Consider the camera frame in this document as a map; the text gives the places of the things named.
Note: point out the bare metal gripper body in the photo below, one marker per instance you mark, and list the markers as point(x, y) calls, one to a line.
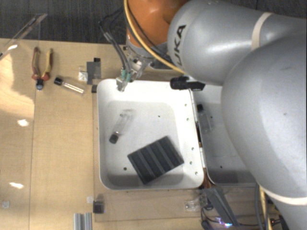
point(134, 61)

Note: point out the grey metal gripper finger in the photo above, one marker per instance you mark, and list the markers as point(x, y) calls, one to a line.
point(126, 85)
point(119, 84)

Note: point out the black ribbed rectangular pad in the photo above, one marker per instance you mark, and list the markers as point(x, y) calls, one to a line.
point(156, 160)

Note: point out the clear bottle with black cap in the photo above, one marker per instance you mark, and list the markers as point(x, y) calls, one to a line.
point(120, 126)
point(205, 121)
point(69, 85)

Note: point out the thin black and white rod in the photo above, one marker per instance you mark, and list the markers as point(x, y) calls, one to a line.
point(199, 138)

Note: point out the black cylinder on white bracket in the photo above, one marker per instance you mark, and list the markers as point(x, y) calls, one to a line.
point(183, 83)

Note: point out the white plastic tray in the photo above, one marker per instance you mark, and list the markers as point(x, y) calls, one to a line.
point(216, 162)
point(148, 118)

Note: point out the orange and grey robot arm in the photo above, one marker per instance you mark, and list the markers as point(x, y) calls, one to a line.
point(239, 44)

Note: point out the small clear plastic packet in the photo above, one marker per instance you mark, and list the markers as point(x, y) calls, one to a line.
point(83, 74)

